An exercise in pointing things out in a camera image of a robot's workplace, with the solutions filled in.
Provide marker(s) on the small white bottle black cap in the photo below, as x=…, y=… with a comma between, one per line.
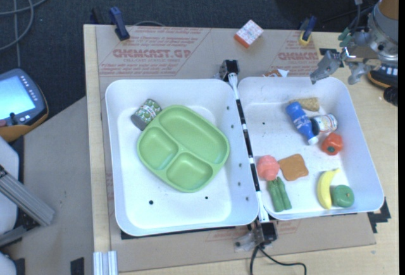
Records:
x=326, y=123

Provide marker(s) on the orange and white carton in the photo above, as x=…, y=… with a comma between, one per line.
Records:
x=248, y=33

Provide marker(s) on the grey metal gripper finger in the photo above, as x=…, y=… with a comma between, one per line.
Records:
x=327, y=66
x=359, y=69

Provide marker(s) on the orange and white wrapper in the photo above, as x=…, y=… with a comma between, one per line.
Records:
x=275, y=73

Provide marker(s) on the brown cardboard board red print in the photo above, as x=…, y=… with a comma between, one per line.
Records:
x=190, y=46

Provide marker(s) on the orange toast slice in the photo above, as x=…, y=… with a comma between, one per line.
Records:
x=293, y=167

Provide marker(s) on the small can with green print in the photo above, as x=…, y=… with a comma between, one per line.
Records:
x=145, y=112

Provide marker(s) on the orange bell pepper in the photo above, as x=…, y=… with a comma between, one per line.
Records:
x=332, y=142

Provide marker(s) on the green asparagus bunch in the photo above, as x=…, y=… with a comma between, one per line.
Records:
x=278, y=196

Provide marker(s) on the pink ice cream scoop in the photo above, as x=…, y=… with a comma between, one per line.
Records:
x=268, y=167

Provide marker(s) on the yellow banana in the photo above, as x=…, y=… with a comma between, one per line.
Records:
x=324, y=188

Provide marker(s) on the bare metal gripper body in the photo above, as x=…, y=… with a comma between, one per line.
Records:
x=364, y=51

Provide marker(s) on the blue bottle with white cap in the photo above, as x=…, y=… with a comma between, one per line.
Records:
x=299, y=120

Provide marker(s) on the white plastic tray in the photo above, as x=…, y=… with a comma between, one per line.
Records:
x=275, y=128
x=177, y=210

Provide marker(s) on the green divided plate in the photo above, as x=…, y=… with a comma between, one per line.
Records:
x=183, y=134

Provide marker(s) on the thin black and white rod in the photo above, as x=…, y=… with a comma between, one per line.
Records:
x=245, y=128

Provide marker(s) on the green apple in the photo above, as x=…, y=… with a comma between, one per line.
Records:
x=343, y=196

